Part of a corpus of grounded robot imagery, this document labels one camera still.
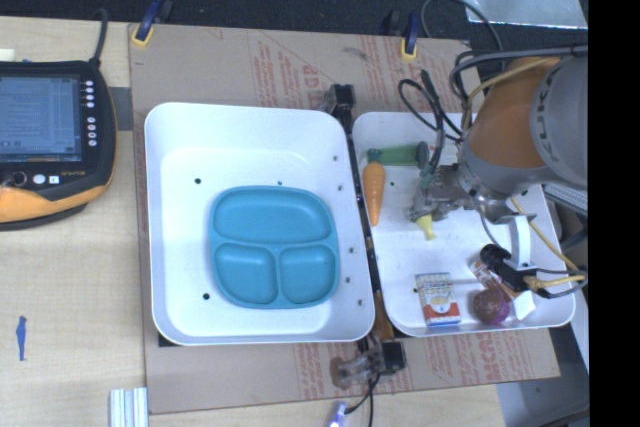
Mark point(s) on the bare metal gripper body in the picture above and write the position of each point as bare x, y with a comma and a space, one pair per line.
442, 195

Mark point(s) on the small yellow bottle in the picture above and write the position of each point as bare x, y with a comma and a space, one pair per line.
426, 225

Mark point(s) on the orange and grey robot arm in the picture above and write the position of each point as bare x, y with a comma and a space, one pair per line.
510, 125

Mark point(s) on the green bottle with grey cap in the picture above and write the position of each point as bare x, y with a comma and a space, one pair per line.
400, 154

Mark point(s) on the white plastic tray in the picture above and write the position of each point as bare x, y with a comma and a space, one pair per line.
250, 140
425, 260

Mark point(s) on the orange carrot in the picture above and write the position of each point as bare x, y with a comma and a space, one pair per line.
374, 195

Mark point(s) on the brown clear packet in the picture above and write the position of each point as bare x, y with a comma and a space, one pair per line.
487, 275

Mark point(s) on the red white blue carton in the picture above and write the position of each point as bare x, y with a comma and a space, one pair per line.
440, 302

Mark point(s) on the purple brown round ball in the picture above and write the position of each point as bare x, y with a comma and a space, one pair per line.
490, 307

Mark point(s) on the white cube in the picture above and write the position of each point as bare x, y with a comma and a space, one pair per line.
524, 306

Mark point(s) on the blue divided plate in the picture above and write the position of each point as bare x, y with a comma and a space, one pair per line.
272, 220

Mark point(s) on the brown cardboard board red print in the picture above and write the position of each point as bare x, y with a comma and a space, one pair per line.
210, 65

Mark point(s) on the black cylinder on white bracket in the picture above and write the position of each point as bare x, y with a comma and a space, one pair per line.
520, 235

